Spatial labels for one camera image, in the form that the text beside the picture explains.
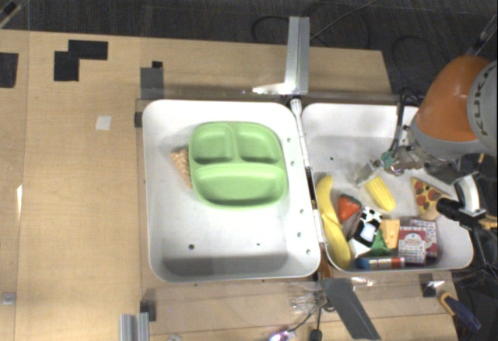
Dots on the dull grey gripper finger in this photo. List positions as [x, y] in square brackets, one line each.
[367, 173]

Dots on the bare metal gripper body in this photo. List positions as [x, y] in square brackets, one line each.
[404, 161]

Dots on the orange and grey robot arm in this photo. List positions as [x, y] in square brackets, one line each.
[443, 106]

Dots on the yellow corn cob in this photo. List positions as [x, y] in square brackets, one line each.
[381, 193]

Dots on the white plastic tray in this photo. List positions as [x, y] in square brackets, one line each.
[350, 137]
[233, 246]

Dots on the pizza slice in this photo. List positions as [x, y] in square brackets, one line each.
[425, 196]

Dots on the red strawberry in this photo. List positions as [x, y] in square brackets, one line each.
[347, 208]

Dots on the black and white carton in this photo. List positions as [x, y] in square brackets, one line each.
[365, 230]

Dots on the yellow banana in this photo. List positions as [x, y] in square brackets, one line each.
[330, 222]

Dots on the yellow cheese wedge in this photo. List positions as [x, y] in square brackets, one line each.
[390, 233]

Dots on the pink printed carton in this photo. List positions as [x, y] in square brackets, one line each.
[431, 234]
[411, 246]

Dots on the silver bottle with blue cap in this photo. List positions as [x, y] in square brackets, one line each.
[379, 263]

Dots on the green divided plate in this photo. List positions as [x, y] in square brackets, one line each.
[237, 176]

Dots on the tan waffle biscuit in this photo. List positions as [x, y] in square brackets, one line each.
[182, 165]

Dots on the black cylinder on white bracket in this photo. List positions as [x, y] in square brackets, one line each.
[457, 211]

